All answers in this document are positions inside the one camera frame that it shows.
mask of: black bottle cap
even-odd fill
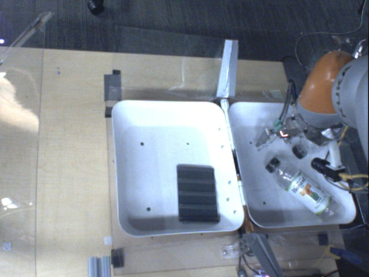
[[[265,169],[272,173],[274,172],[274,170],[276,170],[276,167],[280,164],[281,162],[277,159],[277,158],[273,158],[271,161],[269,161],[269,163],[265,166]]]

